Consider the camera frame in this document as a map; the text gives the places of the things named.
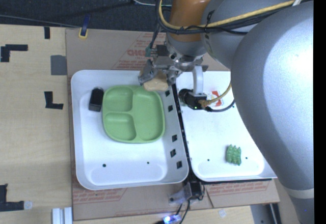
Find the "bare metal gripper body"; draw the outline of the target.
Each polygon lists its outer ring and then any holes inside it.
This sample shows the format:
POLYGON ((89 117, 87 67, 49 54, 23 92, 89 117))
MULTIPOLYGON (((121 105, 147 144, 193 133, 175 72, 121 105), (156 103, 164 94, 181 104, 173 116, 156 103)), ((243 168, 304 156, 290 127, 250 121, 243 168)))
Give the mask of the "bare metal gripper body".
POLYGON ((207 71, 208 65, 203 64, 202 57, 191 57, 179 54, 176 51, 169 51, 165 45, 156 45, 152 50, 152 66, 168 74, 170 71, 191 72, 195 66, 201 66, 203 71, 207 71))

